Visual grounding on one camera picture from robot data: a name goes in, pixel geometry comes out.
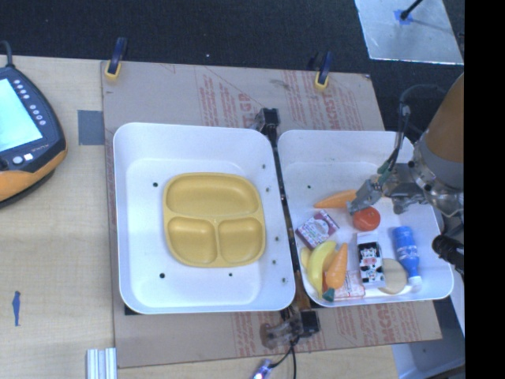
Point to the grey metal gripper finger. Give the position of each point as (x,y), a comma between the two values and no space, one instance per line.
(406,201)
(367,196)

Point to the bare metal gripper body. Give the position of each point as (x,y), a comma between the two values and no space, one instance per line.
(408,184)

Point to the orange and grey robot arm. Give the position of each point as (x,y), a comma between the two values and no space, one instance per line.
(447,128)

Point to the red orange tomato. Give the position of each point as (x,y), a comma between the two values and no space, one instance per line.
(367,219)

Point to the blue bottle white cap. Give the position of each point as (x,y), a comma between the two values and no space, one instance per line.
(406,251)

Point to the white plastic tray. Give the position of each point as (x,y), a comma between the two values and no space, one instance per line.
(327,152)
(146,227)

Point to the pink carton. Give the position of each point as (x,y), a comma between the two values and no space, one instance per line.
(315,229)

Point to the white cow print carton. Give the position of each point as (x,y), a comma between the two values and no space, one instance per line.
(370,263)

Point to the orange carrot with green top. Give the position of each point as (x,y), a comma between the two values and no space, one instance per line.
(339,269)

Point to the beige round biscuit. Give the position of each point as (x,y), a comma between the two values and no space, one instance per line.
(394,278)

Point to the yellow banana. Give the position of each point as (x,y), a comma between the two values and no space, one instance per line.
(317,263)

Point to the pale orange packet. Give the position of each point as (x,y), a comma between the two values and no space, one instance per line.
(353,287)

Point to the yellow divided plate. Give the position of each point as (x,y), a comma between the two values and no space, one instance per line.
(213,196)

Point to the brown cardboard board red print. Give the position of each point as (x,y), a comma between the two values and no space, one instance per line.
(158,93)

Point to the black cylinder on white bracket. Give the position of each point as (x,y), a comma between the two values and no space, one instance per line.
(447,248)

